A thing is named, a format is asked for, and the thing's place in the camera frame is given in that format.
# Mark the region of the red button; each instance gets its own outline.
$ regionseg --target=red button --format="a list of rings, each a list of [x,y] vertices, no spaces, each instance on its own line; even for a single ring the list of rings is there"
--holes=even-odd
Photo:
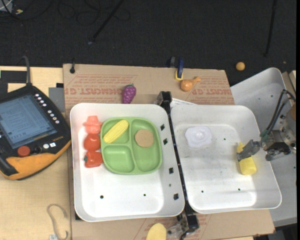
[[[17,153],[21,158],[27,157],[30,155],[30,148],[28,146],[21,146],[18,148]]]

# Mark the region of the green divided plate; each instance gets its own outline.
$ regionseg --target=green divided plate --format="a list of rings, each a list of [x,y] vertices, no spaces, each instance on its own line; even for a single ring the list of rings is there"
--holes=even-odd
[[[105,143],[103,136],[120,120],[129,122],[128,129],[117,140]],[[135,141],[139,130],[153,134],[153,144],[141,147]],[[140,117],[114,117],[103,122],[100,132],[101,153],[104,165],[113,173],[137,175],[149,174],[162,163],[162,148],[158,130],[149,120]]]

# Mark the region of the brown toy cookie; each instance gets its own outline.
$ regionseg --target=brown toy cookie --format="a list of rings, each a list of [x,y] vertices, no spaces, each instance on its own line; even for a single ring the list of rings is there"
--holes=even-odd
[[[135,142],[143,148],[149,148],[154,143],[154,135],[150,130],[138,130],[134,136]]]

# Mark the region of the purple toy eggplant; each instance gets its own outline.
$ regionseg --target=purple toy eggplant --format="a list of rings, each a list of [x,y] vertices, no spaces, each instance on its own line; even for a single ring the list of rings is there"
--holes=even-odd
[[[137,94],[137,89],[133,83],[126,85],[122,93],[122,103],[130,104],[134,99],[134,97],[136,96],[136,94]]]

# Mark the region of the display screen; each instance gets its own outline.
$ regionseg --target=display screen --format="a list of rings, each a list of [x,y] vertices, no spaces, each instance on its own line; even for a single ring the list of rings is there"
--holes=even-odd
[[[13,149],[57,132],[32,95],[0,103],[0,128]]]

